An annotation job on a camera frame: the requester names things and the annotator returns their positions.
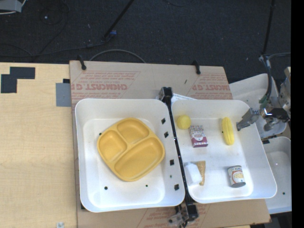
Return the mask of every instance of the white tray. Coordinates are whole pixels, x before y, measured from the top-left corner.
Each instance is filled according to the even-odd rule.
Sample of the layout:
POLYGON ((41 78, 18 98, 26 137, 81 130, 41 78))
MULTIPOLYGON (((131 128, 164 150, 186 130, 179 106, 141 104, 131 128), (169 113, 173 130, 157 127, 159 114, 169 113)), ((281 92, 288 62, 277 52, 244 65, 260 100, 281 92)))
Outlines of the white tray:
POLYGON ((163 102, 155 99, 83 99, 76 105, 75 114, 80 199, 87 210, 105 212, 182 203, 185 189, 169 111, 163 102), (112 173, 96 146, 99 133, 127 117, 143 121, 165 148, 162 162, 133 182, 122 181, 112 173))
POLYGON ((191 118, 192 125, 203 125, 209 142, 207 147, 193 148, 188 130, 177 126, 176 134, 181 158, 187 162, 206 161, 205 184, 188 186, 189 194, 199 203, 232 200, 267 199, 276 194, 276 182, 267 160, 256 124, 237 131, 236 122, 249 106, 239 100, 178 100, 172 105, 174 120, 182 114, 191 118), (232 121, 235 142, 224 142, 221 121, 232 121), (227 168, 241 165, 246 185, 230 186, 227 168))
POLYGON ((277 192, 266 199, 269 214, 292 211, 291 140, 277 137, 268 140, 264 149, 277 183, 277 192))

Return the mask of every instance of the black tape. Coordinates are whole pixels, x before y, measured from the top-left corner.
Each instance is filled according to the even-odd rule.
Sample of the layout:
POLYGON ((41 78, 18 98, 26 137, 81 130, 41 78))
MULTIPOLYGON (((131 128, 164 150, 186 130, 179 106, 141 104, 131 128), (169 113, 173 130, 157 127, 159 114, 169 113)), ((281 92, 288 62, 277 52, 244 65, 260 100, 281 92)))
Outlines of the black tape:
POLYGON ((1 75, 1 93, 17 93, 17 79, 35 79, 34 67, 10 67, 10 74, 1 75))
POLYGON ((62 80, 62 83, 64 83, 64 84, 69 84, 69 83, 70 83, 70 79, 69 79, 69 78, 64 78, 64 79, 62 80))

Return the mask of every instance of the yellow ball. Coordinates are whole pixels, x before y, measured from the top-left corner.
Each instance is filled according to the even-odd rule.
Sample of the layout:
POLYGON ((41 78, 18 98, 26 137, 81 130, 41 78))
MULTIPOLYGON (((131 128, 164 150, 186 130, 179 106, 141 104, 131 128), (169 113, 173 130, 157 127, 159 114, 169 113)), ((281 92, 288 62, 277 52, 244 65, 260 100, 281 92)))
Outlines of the yellow ball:
POLYGON ((176 124, 180 129, 188 129, 191 126, 191 119, 188 115, 180 115, 176 120, 176 124))

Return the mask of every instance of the cardboard piece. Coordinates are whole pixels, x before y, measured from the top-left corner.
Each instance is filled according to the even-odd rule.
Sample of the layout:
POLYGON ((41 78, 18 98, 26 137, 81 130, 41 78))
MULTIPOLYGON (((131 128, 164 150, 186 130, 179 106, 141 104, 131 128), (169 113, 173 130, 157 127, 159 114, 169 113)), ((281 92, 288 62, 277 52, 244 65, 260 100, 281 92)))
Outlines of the cardboard piece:
MULTIPOLYGON (((75 105, 84 98, 154 99, 162 87, 195 99, 232 99, 223 67, 157 65, 86 61, 86 70, 79 61, 70 61, 71 100, 73 115, 77 217, 79 228, 151 228, 170 227, 168 219, 174 207, 132 209, 92 213, 81 208, 79 195, 78 151, 75 105)), ((217 228, 270 222, 263 199, 230 201, 214 204, 196 203, 199 217, 189 228, 217 228)))

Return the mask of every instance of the dark floor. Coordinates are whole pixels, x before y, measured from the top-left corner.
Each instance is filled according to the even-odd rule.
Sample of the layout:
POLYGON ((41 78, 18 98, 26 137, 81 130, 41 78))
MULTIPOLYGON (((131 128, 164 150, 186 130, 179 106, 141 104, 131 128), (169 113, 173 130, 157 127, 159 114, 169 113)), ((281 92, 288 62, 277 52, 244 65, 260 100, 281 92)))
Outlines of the dark floor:
MULTIPOLYGON (((132 0, 27 0, 15 13, 3 9, 4 1, 0 62, 67 64, 78 55, 175 65, 196 60, 224 67, 233 83, 267 72, 261 54, 291 52, 291 0, 133 0, 113 28, 132 0)), ((271 59, 277 84, 291 66, 287 55, 271 59)), ((278 219, 288 221, 280 228, 291 227, 291 214, 278 219)))
POLYGON ((250 228, 292 228, 293 226, 292 212, 273 214, 271 220, 271 223, 252 225, 250 228))

